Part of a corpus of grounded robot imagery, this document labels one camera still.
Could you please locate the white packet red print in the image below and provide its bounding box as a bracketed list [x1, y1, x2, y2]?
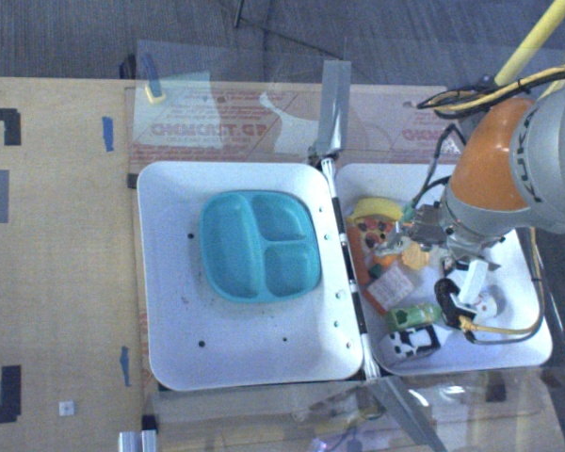
[363, 264, 416, 315]

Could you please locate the orange carrot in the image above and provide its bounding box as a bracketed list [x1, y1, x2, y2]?
[347, 226, 372, 287]

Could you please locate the brown cardboard board red print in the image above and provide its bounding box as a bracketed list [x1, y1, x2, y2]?
[124, 82, 559, 447]

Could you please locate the white plastic tray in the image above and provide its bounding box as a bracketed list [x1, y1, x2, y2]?
[333, 162, 555, 378]
[136, 160, 365, 392]

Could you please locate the black and white carton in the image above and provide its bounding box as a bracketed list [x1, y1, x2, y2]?
[380, 324, 443, 362]

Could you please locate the blue divided plate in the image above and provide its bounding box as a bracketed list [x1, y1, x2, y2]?
[198, 189, 323, 305]

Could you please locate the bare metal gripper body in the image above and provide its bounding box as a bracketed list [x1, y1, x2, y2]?
[406, 202, 455, 250]

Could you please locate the yellow orange biscuit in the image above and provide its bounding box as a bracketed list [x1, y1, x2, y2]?
[400, 241, 430, 271]

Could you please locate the yellow banana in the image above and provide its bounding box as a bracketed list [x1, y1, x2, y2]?
[347, 197, 404, 226]

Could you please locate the green bottle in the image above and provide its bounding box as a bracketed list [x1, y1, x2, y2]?
[385, 302, 444, 333]

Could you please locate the pizza slice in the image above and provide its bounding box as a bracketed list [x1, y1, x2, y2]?
[355, 217, 397, 254]

